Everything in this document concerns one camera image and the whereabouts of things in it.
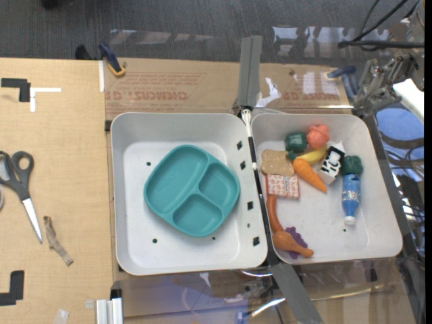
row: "toy banana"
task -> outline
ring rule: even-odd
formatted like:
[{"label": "toy banana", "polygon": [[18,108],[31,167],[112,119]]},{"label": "toy banana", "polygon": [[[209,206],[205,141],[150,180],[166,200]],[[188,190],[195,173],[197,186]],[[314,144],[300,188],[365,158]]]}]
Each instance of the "toy banana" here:
[{"label": "toy banana", "polygon": [[319,162],[324,157],[326,151],[327,143],[325,143],[321,148],[318,148],[317,150],[298,156],[298,158],[304,159],[310,165],[312,165],[313,163]]}]

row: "brown sausage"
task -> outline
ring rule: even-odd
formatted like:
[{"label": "brown sausage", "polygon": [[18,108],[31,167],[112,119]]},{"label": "brown sausage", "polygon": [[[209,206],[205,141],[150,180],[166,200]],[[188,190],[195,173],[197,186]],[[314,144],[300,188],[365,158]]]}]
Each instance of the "brown sausage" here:
[{"label": "brown sausage", "polygon": [[273,233],[283,232],[284,228],[282,227],[282,224],[277,219],[277,215],[276,215],[276,195],[274,194],[267,195],[267,212],[269,214],[270,228],[271,230],[273,230]]}]

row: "black corner marker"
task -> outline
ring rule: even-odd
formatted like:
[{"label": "black corner marker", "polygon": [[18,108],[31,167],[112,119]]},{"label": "black corner marker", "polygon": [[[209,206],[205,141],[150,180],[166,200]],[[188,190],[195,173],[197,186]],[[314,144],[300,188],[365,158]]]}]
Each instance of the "black corner marker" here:
[{"label": "black corner marker", "polygon": [[30,102],[30,83],[27,82],[27,79],[2,78],[1,86],[4,88],[19,88],[20,102]]},{"label": "black corner marker", "polygon": [[16,300],[24,297],[24,272],[12,271],[9,285],[9,293],[0,293],[0,306],[15,305]]}]

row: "bottle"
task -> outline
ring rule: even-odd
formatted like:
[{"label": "bottle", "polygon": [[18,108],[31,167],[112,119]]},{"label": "bottle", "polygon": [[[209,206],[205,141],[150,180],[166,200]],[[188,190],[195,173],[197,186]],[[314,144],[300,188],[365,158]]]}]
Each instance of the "bottle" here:
[{"label": "bottle", "polygon": [[360,176],[348,174],[344,176],[342,185],[342,206],[345,210],[345,224],[354,225],[354,213],[360,204]]}]

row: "wire cutter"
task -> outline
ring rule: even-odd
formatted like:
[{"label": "wire cutter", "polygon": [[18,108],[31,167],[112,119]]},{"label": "wire cutter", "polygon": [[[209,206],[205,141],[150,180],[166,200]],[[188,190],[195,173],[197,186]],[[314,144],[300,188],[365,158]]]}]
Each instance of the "wire cutter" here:
[{"label": "wire cutter", "polygon": [[[26,168],[21,168],[20,166],[20,161],[22,159],[28,160]],[[30,177],[33,165],[33,156],[29,153],[18,151],[10,157],[4,151],[0,151],[0,183],[9,186],[17,192],[26,208],[27,216],[32,224],[34,233],[42,244],[41,228],[39,227],[36,211],[34,210],[32,199],[28,191],[28,178]]]}]

